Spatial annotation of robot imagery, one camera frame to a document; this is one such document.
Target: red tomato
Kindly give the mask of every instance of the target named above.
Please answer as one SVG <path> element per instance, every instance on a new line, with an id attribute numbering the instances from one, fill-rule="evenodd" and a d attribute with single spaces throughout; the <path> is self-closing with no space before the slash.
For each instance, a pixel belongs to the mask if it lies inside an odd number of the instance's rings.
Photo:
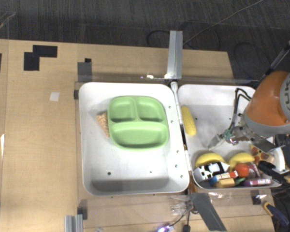
<path id="1" fill-rule="evenodd" d="M 243 178 L 249 175 L 249 168 L 246 163 L 238 163 L 234 170 L 237 171 L 238 177 Z"/>

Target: yellow corn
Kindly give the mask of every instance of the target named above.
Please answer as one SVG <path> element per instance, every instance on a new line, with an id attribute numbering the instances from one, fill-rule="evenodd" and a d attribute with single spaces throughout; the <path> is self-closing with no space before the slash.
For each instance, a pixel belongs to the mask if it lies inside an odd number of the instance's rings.
<path id="1" fill-rule="evenodd" d="M 189 108 L 187 108 L 186 106 L 182 106 L 181 110 L 182 110 L 185 132 L 190 136 L 195 135 L 197 133 L 197 129 L 195 127 L 194 120 L 191 116 Z"/>

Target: metal bracket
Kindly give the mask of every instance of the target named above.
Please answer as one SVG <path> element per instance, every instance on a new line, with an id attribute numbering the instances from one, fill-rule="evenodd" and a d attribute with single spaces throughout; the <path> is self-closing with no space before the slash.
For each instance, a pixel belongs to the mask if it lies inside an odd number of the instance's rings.
<path id="1" fill-rule="evenodd" d="M 83 215 L 79 214 L 74 217 L 65 216 L 64 231 L 65 232 L 83 232 Z"/>
<path id="2" fill-rule="evenodd" d="M 183 32 L 171 31 L 169 43 L 168 69 L 165 79 L 182 78 Z"/>

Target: wooden table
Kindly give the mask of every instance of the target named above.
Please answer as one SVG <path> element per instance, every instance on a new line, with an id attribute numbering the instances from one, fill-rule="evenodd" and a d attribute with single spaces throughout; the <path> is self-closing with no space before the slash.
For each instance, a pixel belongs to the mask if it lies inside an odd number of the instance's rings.
<path id="1" fill-rule="evenodd" d="M 24 52 L 32 52 L 34 44 L 57 46 L 58 57 L 40 58 L 38 72 L 24 71 Z M 3 163 L 0 156 L 0 232 L 64 231 L 65 215 L 76 215 L 78 207 L 73 98 L 77 63 L 91 58 L 94 75 L 163 76 L 168 49 L 0 40 L 0 53 L 0 137 L 5 134 Z M 184 50 L 182 70 L 183 76 L 233 77 L 225 52 Z M 52 92 L 59 92 L 58 101 L 50 101 Z M 264 193 L 272 201 L 270 191 Z M 271 218 L 249 198 L 228 207 L 218 204 L 228 231 L 274 231 Z M 121 212 L 131 220 L 135 216 L 124 205 Z M 112 216 L 105 219 L 112 221 Z M 103 229 L 147 232 L 165 222 Z M 176 231 L 182 225 L 178 223 Z M 191 216 L 190 225 L 192 232 L 207 231 L 199 215 Z"/>

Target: green plate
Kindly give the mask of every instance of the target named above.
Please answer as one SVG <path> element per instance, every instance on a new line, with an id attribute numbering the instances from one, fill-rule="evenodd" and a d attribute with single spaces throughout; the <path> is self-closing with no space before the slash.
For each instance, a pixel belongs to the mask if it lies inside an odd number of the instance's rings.
<path id="1" fill-rule="evenodd" d="M 162 104 L 147 96 L 120 96 L 108 107 L 108 126 L 113 143 L 122 149 L 153 149 L 169 140 Z"/>

